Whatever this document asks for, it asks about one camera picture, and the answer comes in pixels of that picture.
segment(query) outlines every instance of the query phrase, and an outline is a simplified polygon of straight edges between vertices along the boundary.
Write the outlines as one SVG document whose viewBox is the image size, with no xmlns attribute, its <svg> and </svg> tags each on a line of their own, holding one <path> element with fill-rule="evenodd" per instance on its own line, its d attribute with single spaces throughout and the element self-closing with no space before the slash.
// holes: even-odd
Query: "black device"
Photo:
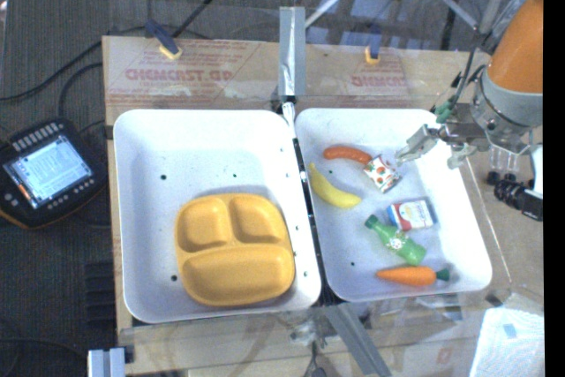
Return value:
<svg viewBox="0 0 565 377">
<path fill-rule="evenodd" d="M 12 135 L 0 149 L 0 215 L 40 228 L 84 206 L 107 181 L 106 166 L 74 125 L 54 118 Z"/>
</svg>

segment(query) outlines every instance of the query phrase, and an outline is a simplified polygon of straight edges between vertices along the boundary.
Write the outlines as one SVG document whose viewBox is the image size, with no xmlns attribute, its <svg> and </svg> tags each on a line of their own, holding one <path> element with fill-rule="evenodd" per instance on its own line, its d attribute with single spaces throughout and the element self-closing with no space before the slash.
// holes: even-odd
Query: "toy carrot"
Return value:
<svg viewBox="0 0 565 377">
<path fill-rule="evenodd" d="M 367 165 L 373 158 L 360 149 L 354 147 L 327 147 L 324 149 L 324 157 L 326 159 L 351 159 L 352 161 L 357 161 Z"/>
<path fill-rule="evenodd" d="M 428 266 L 410 266 L 403 268 L 387 268 L 379 270 L 376 274 L 383 280 L 390 282 L 409 284 L 410 286 L 429 286 L 437 280 L 448 281 L 449 270 L 444 268 L 434 272 Z"/>
</svg>

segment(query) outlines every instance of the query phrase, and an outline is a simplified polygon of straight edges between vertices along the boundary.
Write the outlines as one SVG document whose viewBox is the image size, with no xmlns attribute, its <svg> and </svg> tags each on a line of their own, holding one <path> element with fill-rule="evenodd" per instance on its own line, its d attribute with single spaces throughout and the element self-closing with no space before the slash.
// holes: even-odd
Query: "green bottle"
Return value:
<svg viewBox="0 0 565 377">
<path fill-rule="evenodd" d="M 379 219 L 371 215 L 365 222 L 369 230 L 374 230 L 379 235 L 382 243 L 393 253 L 404 258 L 408 264 L 417 266 L 426 256 L 426 249 L 418 245 L 406 236 L 404 231 L 395 226 L 389 226 L 379 222 Z"/>
</svg>

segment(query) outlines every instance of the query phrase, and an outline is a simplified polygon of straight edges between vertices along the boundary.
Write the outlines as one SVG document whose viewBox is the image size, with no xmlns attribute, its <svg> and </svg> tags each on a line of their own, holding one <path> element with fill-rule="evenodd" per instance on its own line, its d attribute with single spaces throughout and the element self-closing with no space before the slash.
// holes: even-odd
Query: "yellow banana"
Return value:
<svg viewBox="0 0 565 377">
<path fill-rule="evenodd" d="M 344 192 L 343 190 L 334 187 L 326 179 L 326 177 L 318 171 L 313 162 L 310 162 L 308 169 L 310 171 L 310 184 L 312 185 L 312 190 L 327 203 L 347 209 L 349 207 L 354 207 L 361 202 L 361 199 L 357 195 Z"/>
</svg>

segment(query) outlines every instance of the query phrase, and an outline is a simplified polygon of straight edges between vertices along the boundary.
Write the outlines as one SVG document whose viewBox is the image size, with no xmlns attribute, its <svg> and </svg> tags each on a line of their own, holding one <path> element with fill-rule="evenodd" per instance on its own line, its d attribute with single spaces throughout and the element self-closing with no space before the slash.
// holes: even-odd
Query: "yellow plate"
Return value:
<svg viewBox="0 0 565 377">
<path fill-rule="evenodd" d="M 181 281 L 203 305 L 269 300 L 294 281 L 286 223 L 259 195 L 225 193 L 189 201 L 177 214 L 175 247 Z"/>
</svg>

